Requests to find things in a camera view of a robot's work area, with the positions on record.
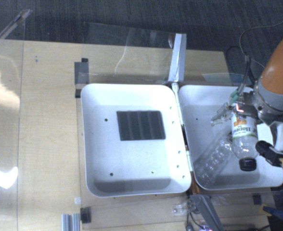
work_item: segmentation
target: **white plastic tray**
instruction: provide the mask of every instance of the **white plastic tray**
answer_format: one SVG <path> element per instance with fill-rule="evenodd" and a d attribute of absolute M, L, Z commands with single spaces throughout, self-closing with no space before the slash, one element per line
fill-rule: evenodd
<path fill-rule="evenodd" d="M 81 93 L 86 182 L 98 197 L 182 193 L 191 185 L 175 95 L 160 85 L 90 84 Z M 166 138 L 121 141 L 117 111 L 160 111 Z"/>
<path fill-rule="evenodd" d="M 179 100 L 182 110 L 188 145 L 194 161 L 203 153 L 222 131 L 231 131 L 230 121 L 224 124 L 210 125 L 211 117 L 225 103 L 236 87 L 223 86 L 193 86 L 180 88 Z M 230 162 L 217 177 L 213 186 L 207 190 L 227 190 L 277 187 L 283 183 L 283 169 L 273 167 L 265 158 L 258 156 L 257 169 L 251 172 L 241 171 L 239 159 L 233 155 Z"/>

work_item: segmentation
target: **white bottle label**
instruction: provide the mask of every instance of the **white bottle label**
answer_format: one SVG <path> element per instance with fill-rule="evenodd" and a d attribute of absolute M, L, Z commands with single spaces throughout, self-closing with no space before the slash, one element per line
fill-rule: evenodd
<path fill-rule="evenodd" d="M 253 136 L 257 138 L 256 120 L 250 116 L 243 118 L 233 114 L 232 138 L 239 138 L 242 136 Z"/>

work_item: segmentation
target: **gray floor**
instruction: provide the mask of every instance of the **gray floor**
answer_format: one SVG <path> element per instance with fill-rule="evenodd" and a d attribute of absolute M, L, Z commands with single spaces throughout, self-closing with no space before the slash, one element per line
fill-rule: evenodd
<path fill-rule="evenodd" d="M 283 0 L 0 0 L 0 31 L 21 9 L 33 10 L 27 40 L 89 42 L 89 23 L 184 32 L 190 49 L 225 51 L 236 73 L 244 68 L 241 32 L 283 20 Z M 282 38 L 283 25 L 251 30 L 243 48 L 266 64 Z"/>

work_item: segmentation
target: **transparent bottle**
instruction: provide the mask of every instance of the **transparent bottle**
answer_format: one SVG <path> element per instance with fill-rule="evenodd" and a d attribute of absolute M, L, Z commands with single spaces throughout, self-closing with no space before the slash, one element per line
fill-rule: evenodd
<path fill-rule="evenodd" d="M 193 163 L 197 183 L 205 189 L 210 189 L 231 155 L 231 135 L 213 140 L 205 152 Z"/>
<path fill-rule="evenodd" d="M 256 120 L 250 116 L 232 115 L 232 149 L 243 171 L 253 171 L 257 167 L 258 142 Z"/>

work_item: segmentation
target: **black bottle cap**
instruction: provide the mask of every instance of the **black bottle cap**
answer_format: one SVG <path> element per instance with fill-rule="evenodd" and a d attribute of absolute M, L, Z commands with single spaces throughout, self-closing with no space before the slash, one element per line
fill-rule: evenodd
<path fill-rule="evenodd" d="M 253 171 L 257 167 L 256 160 L 254 158 L 242 158 L 239 160 L 240 169 L 243 171 Z"/>

